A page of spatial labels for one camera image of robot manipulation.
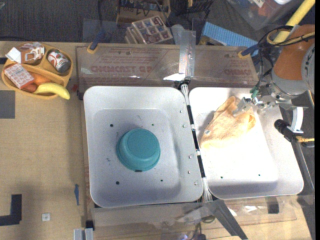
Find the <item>wooden table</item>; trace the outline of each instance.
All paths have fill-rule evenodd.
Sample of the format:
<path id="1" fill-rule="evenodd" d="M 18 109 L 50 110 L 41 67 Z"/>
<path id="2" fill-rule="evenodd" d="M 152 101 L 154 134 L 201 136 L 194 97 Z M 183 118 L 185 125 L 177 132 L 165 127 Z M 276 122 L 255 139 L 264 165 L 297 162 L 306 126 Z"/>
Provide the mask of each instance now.
<path id="1" fill-rule="evenodd" d="M 0 41 L 0 58 L 17 44 L 19 42 Z M 83 46 L 83 43 L 47 44 L 67 52 L 74 62 L 76 47 Z M 10 214 L 11 195 L 22 194 L 22 220 L 17 225 L 0 226 L 0 239 L 71 240 L 73 229 L 85 226 L 83 102 L 72 91 L 75 84 L 77 70 L 74 68 L 67 86 L 70 100 L 59 97 L 41 100 L 16 93 L 15 117 L 0 118 L 0 216 Z M 9 91 L 2 81 L 1 91 Z M 74 194 L 76 184 L 79 186 L 79 205 Z M 293 205 L 292 210 L 294 220 L 244 225 L 242 229 L 253 240 L 310 240 L 301 207 Z M 44 213 L 50 213 L 50 221 L 42 221 Z M 205 225 L 202 228 L 207 239 L 226 236 L 224 228 L 206 229 Z M 94 239 L 106 238 L 96 230 Z M 161 236 L 122 239 L 160 240 Z"/>

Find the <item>orange tray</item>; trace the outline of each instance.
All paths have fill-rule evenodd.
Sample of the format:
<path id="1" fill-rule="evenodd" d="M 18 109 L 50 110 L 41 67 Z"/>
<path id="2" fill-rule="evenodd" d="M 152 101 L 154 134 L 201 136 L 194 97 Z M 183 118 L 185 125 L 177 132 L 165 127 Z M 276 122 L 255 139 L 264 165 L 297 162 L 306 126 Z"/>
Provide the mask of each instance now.
<path id="1" fill-rule="evenodd" d="M 42 45 L 44 46 L 44 56 L 42 57 L 42 59 L 37 60 L 35 63 L 33 64 L 26 64 L 26 63 L 22 63 L 21 65 L 29 72 L 34 72 L 37 73 L 39 75 L 42 75 L 48 79 L 50 79 L 53 83 L 57 83 L 59 85 L 62 85 L 63 87 L 66 87 L 70 76 L 72 74 L 73 68 L 74 68 L 74 62 L 71 59 L 71 57 L 64 52 L 63 50 L 44 44 L 42 43 Z M 48 53 L 50 53 L 52 50 L 56 50 L 58 49 L 64 56 L 66 56 L 70 62 L 70 68 L 63 73 L 58 72 L 55 67 L 48 61 L 47 56 Z M 31 92 L 27 92 L 24 90 L 19 89 L 18 87 L 15 86 L 15 84 L 5 75 L 4 69 L 6 69 L 7 67 L 9 67 L 12 64 L 16 64 L 15 61 L 12 61 L 10 59 L 7 59 L 5 64 L 3 65 L 3 70 L 1 72 L 1 78 L 4 82 L 4 84 L 6 86 L 8 86 L 10 89 L 18 92 L 18 93 L 22 93 L 24 95 L 30 96 L 30 97 L 35 97 L 35 98 L 39 98 L 39 99 L 43 99 L 43 100 L 51 100 L 56 98 L 58 95 L 54 94 L 54 93 L 39 93 L 39 94 L 33 94 Z"/>

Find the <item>teal lid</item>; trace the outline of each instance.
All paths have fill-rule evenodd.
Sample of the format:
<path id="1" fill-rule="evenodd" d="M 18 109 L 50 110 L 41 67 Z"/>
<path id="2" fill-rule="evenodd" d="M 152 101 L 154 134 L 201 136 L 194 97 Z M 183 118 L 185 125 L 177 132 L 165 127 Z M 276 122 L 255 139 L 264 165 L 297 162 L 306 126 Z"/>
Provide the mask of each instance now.
<path id="1" fill-rule="evenodd" d="M 136 128 L 120 138 L 116 145 L 116 154 L 128 169 L 147 171 L 155 167 L 159 161 L 159 141 L 151 131 Z"/>

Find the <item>yellow tube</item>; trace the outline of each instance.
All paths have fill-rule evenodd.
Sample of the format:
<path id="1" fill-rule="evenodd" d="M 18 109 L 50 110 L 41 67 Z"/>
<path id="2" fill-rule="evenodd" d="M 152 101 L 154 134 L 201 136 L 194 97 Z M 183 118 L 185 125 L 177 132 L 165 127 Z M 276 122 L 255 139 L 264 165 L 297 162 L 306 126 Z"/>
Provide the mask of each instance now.
<path id="1" fill-rule="evenodd" d="M 300 23 L 300 21 L 310 11 L 312 6 L 316 3 L 316 0 L 304 0 L 299 8 L 295 11 L 289 21 L 286 23 L 287 26 L 294 26 Z M 281 31 L 276 38 L 273 40 L 275 43 L 283 42 L 289 36 L 289 32 Z"/>

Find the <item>banana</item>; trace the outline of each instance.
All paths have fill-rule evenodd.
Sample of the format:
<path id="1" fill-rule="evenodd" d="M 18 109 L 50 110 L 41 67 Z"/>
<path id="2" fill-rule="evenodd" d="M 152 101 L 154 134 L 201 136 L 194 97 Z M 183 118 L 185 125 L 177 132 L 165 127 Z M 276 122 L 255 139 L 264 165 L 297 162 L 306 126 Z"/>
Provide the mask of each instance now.
<path id="1" fill-rule="evenodd" d="M 38 88 L 35 90 L 34 94 L 44 94 L 44 93 L 53 93 L 57 94 L 60 97 L 69 100 L 70 99 L 70 93 L 66 88 L 64 88 L 62 85 L 57 84 L 55 82 L 46 82 L 42 83 L 38 86 Z"/>

